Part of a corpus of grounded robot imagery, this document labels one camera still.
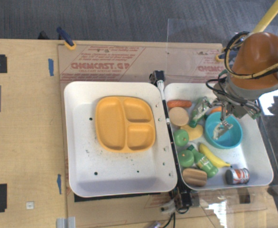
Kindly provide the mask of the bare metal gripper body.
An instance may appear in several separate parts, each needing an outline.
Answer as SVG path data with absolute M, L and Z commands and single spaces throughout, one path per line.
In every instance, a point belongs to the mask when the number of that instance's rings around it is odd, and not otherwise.
M 218 101 L 222 102 L 226 115 L 242 118 L 248 114 L 252 119 L 260 116 L 260 107 L 256 103 L 258 91 L 242 89 L 233 84 L 215 84 L 213 89 Z

